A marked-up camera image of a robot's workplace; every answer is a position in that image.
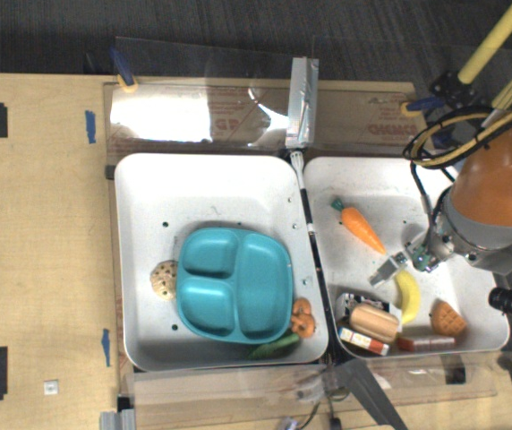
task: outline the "yellow pole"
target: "yellow pole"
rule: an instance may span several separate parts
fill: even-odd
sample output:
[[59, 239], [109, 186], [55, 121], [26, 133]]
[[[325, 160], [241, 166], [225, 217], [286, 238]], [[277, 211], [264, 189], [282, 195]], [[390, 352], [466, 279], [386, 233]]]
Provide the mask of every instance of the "yellow pole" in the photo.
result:
[[512, 4], [461, 69], [457, 76], [459, 81], [463, 84], [471, 84], [511, 33]]

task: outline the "cookie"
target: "cookie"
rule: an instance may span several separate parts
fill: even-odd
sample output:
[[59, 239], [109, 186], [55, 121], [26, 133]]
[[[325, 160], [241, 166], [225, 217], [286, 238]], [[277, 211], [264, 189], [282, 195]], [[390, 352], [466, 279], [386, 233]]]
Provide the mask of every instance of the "cookie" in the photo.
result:
[[176, 298], [176, 261], [160, 262], [150, 274], [153, 291], [165, 301]]
[[449, 303], [441, 301], [431, 311], [431, 326], [437, 334], [455, 338], [463, 332], [467, 323]]

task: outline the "toy carrot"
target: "toy carrot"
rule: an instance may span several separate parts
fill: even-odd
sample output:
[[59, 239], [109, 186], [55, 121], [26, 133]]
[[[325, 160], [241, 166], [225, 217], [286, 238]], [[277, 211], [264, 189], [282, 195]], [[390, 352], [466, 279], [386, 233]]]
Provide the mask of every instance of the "toy carrot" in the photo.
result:
[[385, 247], [380, 241], [380, 238], [371, 229], [367, 219], [354, 207], [344, 207], [344, 204], [336, 199], [331, 203], [331, 206], [337, 211], [342, 212], [342, 223], [349, 229], [358, 239], [362, 240], [365, 244], [369, 245], [374, 250], [384, 254]]

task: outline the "light wood tabletop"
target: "light wood tabletop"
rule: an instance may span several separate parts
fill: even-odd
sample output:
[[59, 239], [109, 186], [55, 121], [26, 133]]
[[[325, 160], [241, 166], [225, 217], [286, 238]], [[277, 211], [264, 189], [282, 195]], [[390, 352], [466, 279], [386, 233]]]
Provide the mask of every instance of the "light wood tabletop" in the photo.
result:
[[[116, 409], [103, 97], [103, 85], [113, 80], [0, 73], [0, 103], [8, 109], [8, 137], [0, 138], [0, 347], [8, 348], [0, 429], [98, 429], [99, 414]], [[86, 111], [95, 114], [95, 142]], [[410, 428], [511, 429], [512, 382], [498, 366], [492, 372], [492, 396], [397, 411]], [[58, 381], [58, 393], [44, 392], [48, 381]], [[364, 410], [339, 416], [344, 428], [375, 427]], [[275, 429], [278, 422], [196, 428]], [[307, 428], [329, 428], [325, 412]]]

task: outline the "blue tray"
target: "blue tray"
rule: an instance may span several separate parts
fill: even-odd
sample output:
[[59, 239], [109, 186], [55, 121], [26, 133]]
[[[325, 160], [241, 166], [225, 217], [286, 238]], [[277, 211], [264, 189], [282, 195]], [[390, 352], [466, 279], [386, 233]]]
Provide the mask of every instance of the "blue tray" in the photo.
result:
[[234, 228], [204, 228], [184, 241], [176, 302], [193, 332], [243, 344], [276, 340], [293, 303], [292, 264], [275, 239]]

